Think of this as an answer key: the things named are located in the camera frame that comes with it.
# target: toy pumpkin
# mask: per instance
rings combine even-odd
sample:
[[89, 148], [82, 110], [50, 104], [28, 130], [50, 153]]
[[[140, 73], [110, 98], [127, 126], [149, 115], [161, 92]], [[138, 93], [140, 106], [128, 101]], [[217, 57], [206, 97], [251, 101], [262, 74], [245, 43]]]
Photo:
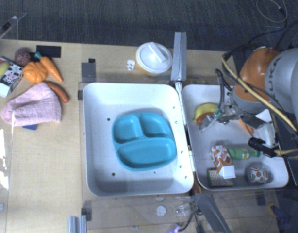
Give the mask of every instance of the toy pumpkin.
[[40, 83], [47, 77], [47, 70], [40, 62], [30, 61], [24, 67], [24, 77], [31, 83]]

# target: toy carrot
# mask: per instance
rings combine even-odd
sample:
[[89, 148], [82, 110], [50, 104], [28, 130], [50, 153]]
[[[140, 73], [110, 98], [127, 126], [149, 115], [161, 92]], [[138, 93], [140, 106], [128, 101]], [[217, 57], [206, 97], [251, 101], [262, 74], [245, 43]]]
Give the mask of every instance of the toy carrot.
[[49, 74], [53, 75], [53, 77], [55, 77], [59, 82], [63, 81], [62, 76], [60, 75], [52, 60], [46, 56], [42, 56], [39, 52], [37, 52], [34, 56], [40, 60], [40, 63], [47, 69]]

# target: pink towel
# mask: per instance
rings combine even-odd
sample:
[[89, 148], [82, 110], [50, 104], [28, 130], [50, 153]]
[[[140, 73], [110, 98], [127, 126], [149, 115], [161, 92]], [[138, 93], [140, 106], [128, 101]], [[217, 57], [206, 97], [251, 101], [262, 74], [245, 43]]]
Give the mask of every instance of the pink towel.
[[56, 94], [44, 83], [35, 84], [22, 95], [9, 101], [0, 115], [4, 121], [14, 126], [33, 125], [42, 122], [60, 122], [62, 117], [61, 104]]

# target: plastic bottle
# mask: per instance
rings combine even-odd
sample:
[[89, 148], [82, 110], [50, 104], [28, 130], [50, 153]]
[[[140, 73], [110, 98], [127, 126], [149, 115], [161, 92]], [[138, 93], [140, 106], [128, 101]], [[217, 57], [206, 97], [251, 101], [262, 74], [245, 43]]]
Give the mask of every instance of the plastic bottle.
[[246, 148], [228, 149], [228, 152], [233, 160], [247, 160], [250, 157], [259, 157], [261, 155], [257, 150]]

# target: brown sausage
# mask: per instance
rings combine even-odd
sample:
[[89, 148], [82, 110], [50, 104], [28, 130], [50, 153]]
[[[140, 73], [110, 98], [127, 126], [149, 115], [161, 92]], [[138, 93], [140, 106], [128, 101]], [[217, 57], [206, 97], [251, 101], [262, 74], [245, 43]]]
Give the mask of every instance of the brown sausage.
[[55, 92], [55, 94], [59, 97], [59, 99], [63, 103], [68, 103], [69, 102], [69, 96], [66, 93], [66, 91], [64, 91], [62, 89], [62, 87], [60, 87], [58, 84], [53, 83], [51, 81], [44, 81], [44, 82]]

